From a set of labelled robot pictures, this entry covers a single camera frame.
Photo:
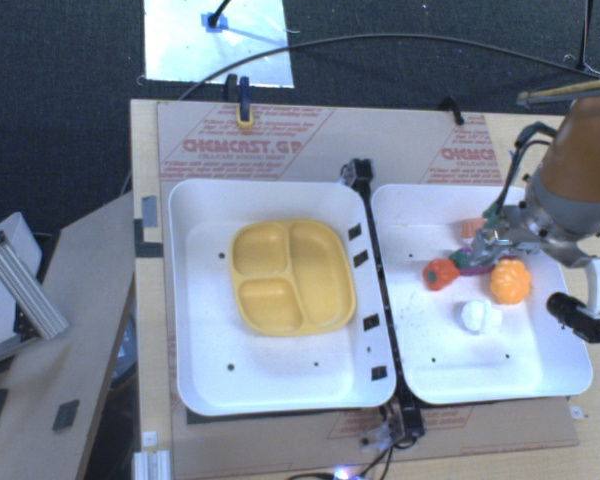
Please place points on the yellow divided plate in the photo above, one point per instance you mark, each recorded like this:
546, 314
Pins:
290, 278

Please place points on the white toy garlic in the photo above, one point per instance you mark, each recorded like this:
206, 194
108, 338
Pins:
477, 317

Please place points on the white plastic tray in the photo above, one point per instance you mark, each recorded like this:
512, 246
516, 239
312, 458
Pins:
280, 368
480, 368

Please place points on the purple and green toy eggplant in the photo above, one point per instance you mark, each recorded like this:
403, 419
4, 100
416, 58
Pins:
462, 260

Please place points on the brown cardboard board red print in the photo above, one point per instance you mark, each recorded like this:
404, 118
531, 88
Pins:
300, 143

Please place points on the black cylinder on white bracket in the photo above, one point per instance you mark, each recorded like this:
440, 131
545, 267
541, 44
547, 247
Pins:
577, 313

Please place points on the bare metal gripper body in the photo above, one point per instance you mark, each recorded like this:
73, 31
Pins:
547, 235

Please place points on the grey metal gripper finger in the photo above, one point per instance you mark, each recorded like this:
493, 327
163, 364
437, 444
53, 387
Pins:
481, 248
502, 255

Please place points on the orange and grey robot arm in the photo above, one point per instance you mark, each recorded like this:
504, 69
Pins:
582, 158

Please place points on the orange toy pumpkin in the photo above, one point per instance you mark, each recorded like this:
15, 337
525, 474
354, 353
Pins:
510, 283

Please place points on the red orange toy pepper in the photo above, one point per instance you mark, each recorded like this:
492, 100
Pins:
442, 274

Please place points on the thin black rod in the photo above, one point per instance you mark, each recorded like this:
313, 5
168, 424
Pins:
382, 288

